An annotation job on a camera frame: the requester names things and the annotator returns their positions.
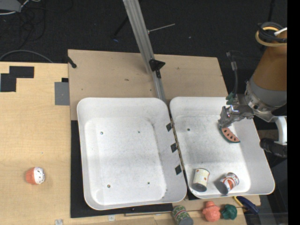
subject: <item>black clamp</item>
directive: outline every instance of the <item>black clamp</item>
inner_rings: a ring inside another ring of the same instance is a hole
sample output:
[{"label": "black clamp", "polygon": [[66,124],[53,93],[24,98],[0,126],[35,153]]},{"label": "black clamp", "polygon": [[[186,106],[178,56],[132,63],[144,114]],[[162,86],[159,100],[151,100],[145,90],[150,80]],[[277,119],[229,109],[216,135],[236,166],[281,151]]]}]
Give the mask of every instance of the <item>black clamp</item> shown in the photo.
[{"label": "black clamp", "polygon": [[164,66],[165,62],[157,61],[155,59],[151,59],[149,61],[151,70],[156,72],[156,77],[161,78],[160,69]]}]

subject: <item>can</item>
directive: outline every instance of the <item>can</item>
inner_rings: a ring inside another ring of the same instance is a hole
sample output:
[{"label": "can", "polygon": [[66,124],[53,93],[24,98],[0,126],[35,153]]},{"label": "can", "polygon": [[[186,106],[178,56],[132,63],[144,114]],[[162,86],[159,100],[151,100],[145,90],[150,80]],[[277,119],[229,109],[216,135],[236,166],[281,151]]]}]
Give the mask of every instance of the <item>can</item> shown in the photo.
[{"label": "can", "polygon": [[207,190],[208,176],[210,172],[204,168],[197,168],[195,170],[192,189],[197,192],[205,192]]},{"label": "can", "polygon": [[232,172],[229,172],[226,176],[224,176],[219,182],[219,191],[222,194],[227,194],[234,187],[236,187],[240,183],[240,180],[237,175]]},{"label": "can", "polygon": [[175,219],[177,225],[193,225],[194,221],[182,205],[175,207],[172,211],[172,217]]}]

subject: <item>green toy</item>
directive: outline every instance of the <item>green toy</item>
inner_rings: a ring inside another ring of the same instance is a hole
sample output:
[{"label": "green toy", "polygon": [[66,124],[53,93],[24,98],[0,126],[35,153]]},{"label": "green toy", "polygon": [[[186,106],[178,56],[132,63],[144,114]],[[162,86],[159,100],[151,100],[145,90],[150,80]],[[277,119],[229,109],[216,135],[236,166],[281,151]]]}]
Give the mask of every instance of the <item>green toy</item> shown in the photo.
[{"label": "green toy", "polygon": [[221,214],[224,219],[234,220],[238,215],[238,211],[235,206],[226,204],[224,210],[221,211]]}]

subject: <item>red toy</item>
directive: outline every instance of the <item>red toy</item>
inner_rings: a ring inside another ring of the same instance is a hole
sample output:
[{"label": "red toy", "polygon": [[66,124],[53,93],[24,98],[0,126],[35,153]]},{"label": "red toy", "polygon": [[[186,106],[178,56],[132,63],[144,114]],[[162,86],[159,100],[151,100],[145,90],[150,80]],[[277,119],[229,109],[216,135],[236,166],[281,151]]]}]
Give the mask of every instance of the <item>red toy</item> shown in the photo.
[{"label": "red toy", "polygon": [[221,217],[220,208],[215,205],[213,201],[209,201],[206,203],[202,213],[205,215],[206,220],[209,222],[216,222]]}]

